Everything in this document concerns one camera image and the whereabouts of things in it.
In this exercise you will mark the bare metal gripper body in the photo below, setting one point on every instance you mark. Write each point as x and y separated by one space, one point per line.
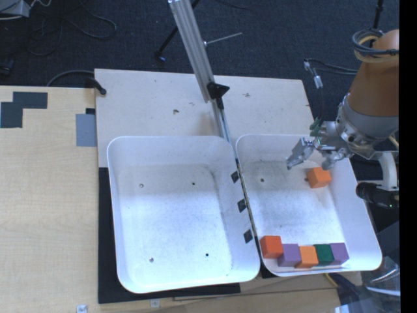
345 139

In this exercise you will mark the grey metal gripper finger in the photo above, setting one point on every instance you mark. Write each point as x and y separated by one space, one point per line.
299 153
332 160

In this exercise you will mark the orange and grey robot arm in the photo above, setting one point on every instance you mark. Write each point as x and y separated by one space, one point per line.
374 86

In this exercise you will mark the orange cube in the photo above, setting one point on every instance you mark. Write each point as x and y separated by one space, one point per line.
307 257
271 246
319 177

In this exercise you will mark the white plastic tray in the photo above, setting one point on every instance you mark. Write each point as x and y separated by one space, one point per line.
172 220
293 214

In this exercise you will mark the purple cube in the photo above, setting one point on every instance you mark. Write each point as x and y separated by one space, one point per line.
340 253
289 255

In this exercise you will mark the green cube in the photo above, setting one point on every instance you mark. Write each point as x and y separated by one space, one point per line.
324 254

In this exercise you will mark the pale wooden board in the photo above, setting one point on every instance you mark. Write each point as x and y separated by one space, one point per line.
146 106

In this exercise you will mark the black cylinder on white bracket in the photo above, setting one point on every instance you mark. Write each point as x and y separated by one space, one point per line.
374 192

